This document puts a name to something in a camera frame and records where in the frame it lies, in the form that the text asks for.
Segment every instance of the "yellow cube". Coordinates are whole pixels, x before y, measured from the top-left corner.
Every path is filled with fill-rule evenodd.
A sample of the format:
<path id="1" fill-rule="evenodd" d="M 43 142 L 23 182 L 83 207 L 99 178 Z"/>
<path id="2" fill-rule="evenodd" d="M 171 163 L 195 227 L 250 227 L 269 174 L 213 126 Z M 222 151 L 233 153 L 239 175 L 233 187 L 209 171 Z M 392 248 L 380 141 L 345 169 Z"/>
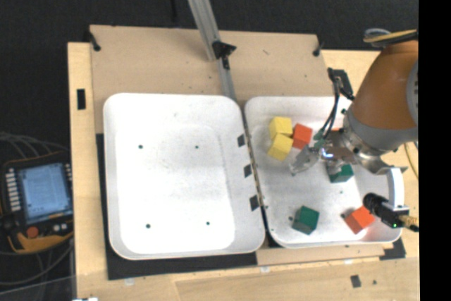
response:
<path id="1" fill-rule="evenodd" d="M 271 148 L 268 150 L 268 155 L 279 161 L 283 161 L 290 153 L 292 146 L 293 139 L 279 133 L 274 137 Z"/>
<path id="2" fill-rule="evenodd" d="M 291 118 L 288 117 L 274 117 L 269 123 L 269 135 L 273 140 L 277 134 L 292 135 L 293 126 Z"/>

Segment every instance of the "wooden board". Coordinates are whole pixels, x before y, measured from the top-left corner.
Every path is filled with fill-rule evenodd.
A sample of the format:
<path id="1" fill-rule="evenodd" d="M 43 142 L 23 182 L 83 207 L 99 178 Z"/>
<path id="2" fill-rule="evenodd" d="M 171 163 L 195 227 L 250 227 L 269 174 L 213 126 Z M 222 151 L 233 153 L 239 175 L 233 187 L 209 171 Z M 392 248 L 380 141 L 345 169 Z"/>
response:
<path id="1" fill-rule="evenodd" d="M 102 107 L 119 92 L 222 94 L 218 61 L 210 61 L 198 30 L 91 25 L 96 132 Z M 243 106 L 257 95 L 332 95 L 316 35 L 220 32 L 237 49 L 230 74 Z"/>
<path id="2" fill-rule="evenodd" d="M 261 33 L 236 32 L 236 34 L 231 35 L 235 36 L 236 39 L 241 37 L 252 38 L 252 35 L 255 35 L 255 39 L 262 39 Z M 186 35 L 182 37 L 191 39 L 190 37 L 193 36 L 192 31 L 188 30 Z M 276 43 L 277 46 L 274 45 L 274 47 L 277 48 L 289 37 L 289 35 L 271 35 L 267 39 L 271 38 L 271 42 Z M 181 44 L 183 51 L 186 50 L 185 47 L 192 50 L 192 44 L 188 40 L 186 42 L 186 44 Z M 267 49 L 275 49 L 271 48 L 271 42 L 266 42 L 264 47 L 266 51 L 268 51 Z M 204 56 L 202 43 L 196 51 L 192 51 L 197 52 L 197 56 Z M 305 300 L 313 300 L 315 294 L 319 295 L 323 292 L 324 284 L 321 280 L 333 278 L 334 283 L 331 284 L 333 287 L 331 286 L 330 290 L 331 295 L 335 296 L 334 300 L 340 299 L 340 297 L 344 300 L 373 300 L 371 297 L 375 293 L 370 289 L 357 292 L 354 292 L 354 289 L 348 289 L 350 281 L 347 281 L 350 276 L 349 272 L 346 273 L 344 270 L 349 270 L 359 272 L 361 275 L 368 274 L 368 277 L 376 277 L 377 275 L 379 286 L 372 290 L 384 292 L 389 300 L 419 300 L 419 293 L 417 293 L 419 278 L 416 278 L 416 273 L 419 270 L 419 234 L 408 231 L 402 235 L 407 258 L 395 262 L 380 262 L 378 258 L 385 252 L 386 248 L 390 248 L 392 245 L 368 245 L 368 247 L 365 245 L 365 247 L 349 247 L 345 250 L 341 247 L 319 247 L 305 251 L 263 247 L 257 253 L 259 260 L 257 267 L 109 281 L 106 273 L 97 148 L 95 144 L 95 133 L 97 131 L 95 114 L 96 110 L 99 111 L 101 108 L 99 106 L 101 100 L 98 100 L 96 104 L 94 102 L 93 70 L 95 70 L 95 66 L 92 61 L 93 53 L 90 44 L 68 44 L 70 133 L 75 208 L 75 265 L 78 297 L 96 296 L 100 300 L 148 300 L 151 298 L 153 300 L 180 301 L 193 300 L 198 295 L 197 299 L 208 299 L 207 296 L 211 288 L 215 287 L 218 288 L 216 294 L 218 300 L 253 300 L 253 297 L 257 296 L 259 296 L 259 300 L 277 300 L 280 298 L 270 298 L 271 295 L 277 294 L 270 292 L 268 287 L 271 286 L 271 288 L 277 290 L 277 287 L 279 287 L 277 285 L 280 283 L 285 287 L 287 295 L 284 298 L 285 300 L 295 300 L 300 297 L 305 297 L 303 298 Z M 354 93 L 363 80 L 368 67 L 377 56 L 377 52 L 374 51 L 322 51 L 322 54 L 324 63 L 318 67 L 319 71 L 320 69 L 325 70 L 326 66 L 345 69 L 352 82 Z M 164 63 L 165 61 L 170 61 L 170 59 L 161 59 L 161 62 Z M 132 65 L 133 62 L 130 60 L 129 67 L 132 67 Z M 295 81 L 296 76 L 292 74 L 288 78 L 288 82 Z M 250 83 L 249 87 L 246 88 L 246 84 L 244 78 L 242 83 L 235 81 L 235 90 L 237 90 L 237 94 L 241 94 L 242 99 L 247 97 L 246 94 L 252 96 L 254 92 L 253 85 Z M 325 86 L 322 92 L 327 93 L 326 88 L 328 87 Z M 85 91 L 86 109 L 78 109 L 77 107 L 77 90 L 80 89 Z M 411 207 L 413 215 L 418 215 L 418 180 L 415 174 L 418 172 L 418 153 L 416 149 L 413 145 L 410 145 L 406 149 L 400 149 L 396 154 L 389 154 L 385 161 L 392 164 L 409 165 L 408 155 L 412 159 L 413 166 L 409 167 L 404 173 L 406 204 Z M 354 269 L 348 268 L 349 263 L 352 263 L 350 266 L 357 267 L 357 269 L 353 271 Z M 312 273 L 311 270 L 304 270 L 305 268 L 318 268 L 318 271 Z M 404 268 L 408 270 L 407 274 L 410 277 L 400 276 L 399 272 L 404 272 Z M 394 289 L 395 279 L 397 280 L 396 290 Z M 299 283 L 302 283 L 304 287 L 300 288 Z"/>

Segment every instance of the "red button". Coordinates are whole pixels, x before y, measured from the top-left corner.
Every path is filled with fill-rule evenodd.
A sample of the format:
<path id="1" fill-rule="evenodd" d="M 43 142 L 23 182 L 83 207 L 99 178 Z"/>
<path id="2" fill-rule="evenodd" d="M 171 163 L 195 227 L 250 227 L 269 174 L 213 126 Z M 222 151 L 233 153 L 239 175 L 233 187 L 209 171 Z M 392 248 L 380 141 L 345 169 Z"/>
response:
<path id="1" fill-rule="evenodd" d="M 35 226 L 31 226 L 27 228 L 27 237 L 28 238 L 36 238 L 39 235 L 39 229 Z"/>

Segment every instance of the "green cube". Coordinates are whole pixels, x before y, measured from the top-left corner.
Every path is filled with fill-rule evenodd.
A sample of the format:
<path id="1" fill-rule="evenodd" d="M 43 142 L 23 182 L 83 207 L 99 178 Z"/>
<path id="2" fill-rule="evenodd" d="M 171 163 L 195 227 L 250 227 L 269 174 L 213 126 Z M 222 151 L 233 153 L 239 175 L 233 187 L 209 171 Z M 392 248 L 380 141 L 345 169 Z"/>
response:
<path id="1" fill-rule="evenodd" d="M 292 227 L 300 232 L 309 235 L 316 229 L 319 212 L 309 207 L 302 206 L 296 211 Z"/>
<path id="2" fill-rule="evenodd" d="M 354 175 L 350 164 L 344 164 L 341 171 L 335 174 L 330 174 L 329 179 L 332 183 L 346 182 Z"/>

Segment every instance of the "screen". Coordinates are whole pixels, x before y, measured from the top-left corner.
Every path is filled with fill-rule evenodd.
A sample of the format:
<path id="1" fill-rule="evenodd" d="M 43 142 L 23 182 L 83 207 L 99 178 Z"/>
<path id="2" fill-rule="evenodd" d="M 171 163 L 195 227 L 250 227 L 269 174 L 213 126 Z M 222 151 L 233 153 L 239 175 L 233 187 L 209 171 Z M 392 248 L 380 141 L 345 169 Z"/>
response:
<path id="1" fill-rule="evenodd" d="M 62 163 L 23 168 L 18 172 L 22 181 L 24 209 L 28 223 L 47 219 L 51 214 L 72 213 L 66 172 Z"/>

